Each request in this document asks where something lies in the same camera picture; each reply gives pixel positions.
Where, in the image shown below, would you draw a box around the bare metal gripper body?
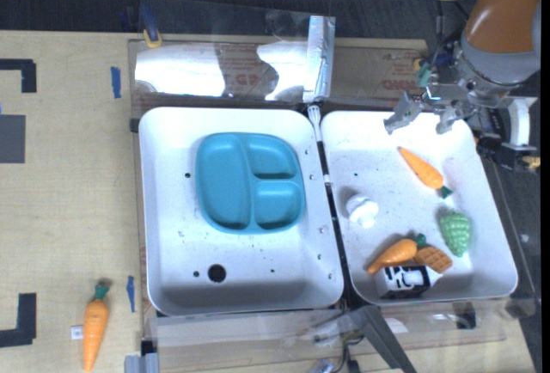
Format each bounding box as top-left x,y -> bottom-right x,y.
424,70 -> 517,114

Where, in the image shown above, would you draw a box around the orange carrot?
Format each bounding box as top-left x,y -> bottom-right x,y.
366,233 -> 428,276
398,145 -> 454,200
82,282 -> 111,373

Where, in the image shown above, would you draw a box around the white plastic tray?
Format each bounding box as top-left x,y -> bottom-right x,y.
319,109 -> 519,306
137,105 -> 345,317

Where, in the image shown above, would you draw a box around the green grapes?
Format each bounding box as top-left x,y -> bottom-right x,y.
437,209 -> 472,258

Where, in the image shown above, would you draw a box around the orange waffle biscuit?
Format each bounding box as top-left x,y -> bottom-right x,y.
413,245 -> 454,274

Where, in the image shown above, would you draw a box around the black and white carton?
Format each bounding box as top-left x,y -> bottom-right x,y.
375,264 -> 444,301

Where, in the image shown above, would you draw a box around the blue divided plate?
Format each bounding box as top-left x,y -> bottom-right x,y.
194,131 -> 308,235

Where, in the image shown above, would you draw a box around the black cylinder on white bracket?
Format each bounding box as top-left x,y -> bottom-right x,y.
475,97 -> 541,173

